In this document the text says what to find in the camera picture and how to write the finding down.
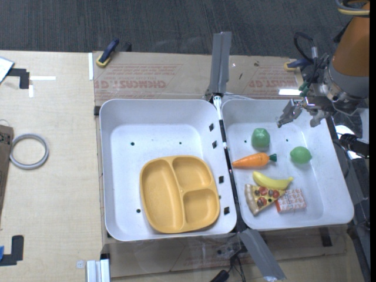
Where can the white tape roll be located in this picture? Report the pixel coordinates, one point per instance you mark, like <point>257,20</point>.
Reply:
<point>14,160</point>

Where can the black cylinder on white bracket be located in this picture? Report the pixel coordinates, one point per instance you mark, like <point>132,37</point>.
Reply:
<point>354,144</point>

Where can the white plastic tray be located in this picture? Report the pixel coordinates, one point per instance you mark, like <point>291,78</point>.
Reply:
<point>164,128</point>
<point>323,187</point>

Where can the green lime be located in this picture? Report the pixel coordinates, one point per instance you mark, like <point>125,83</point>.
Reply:
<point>300,154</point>

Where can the pizza slice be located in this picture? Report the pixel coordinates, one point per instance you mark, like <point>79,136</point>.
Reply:
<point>258,200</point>

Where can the white paper sheet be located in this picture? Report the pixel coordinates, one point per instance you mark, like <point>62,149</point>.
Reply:
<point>4,67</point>

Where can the brown cardboard board red print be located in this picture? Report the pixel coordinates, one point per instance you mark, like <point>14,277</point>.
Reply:
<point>152,78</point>

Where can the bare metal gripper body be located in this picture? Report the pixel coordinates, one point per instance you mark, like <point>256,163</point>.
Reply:
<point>337,100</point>

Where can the yellow divided plate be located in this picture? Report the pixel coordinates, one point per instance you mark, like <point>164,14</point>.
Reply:
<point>179,195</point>

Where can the yellow banana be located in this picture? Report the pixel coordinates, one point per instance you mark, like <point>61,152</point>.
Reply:
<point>271,182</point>

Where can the orange and white carton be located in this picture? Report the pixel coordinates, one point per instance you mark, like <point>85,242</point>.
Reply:
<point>291,201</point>

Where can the green bell pepper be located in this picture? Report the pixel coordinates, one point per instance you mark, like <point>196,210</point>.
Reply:
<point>260,139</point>

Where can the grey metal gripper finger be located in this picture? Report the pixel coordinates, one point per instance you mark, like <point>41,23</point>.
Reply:
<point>318,118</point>
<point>289,112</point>

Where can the orange carrot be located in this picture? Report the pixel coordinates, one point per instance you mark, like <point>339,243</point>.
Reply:
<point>251,161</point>

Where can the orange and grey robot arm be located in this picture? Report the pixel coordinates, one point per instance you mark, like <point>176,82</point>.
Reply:
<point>352,48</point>

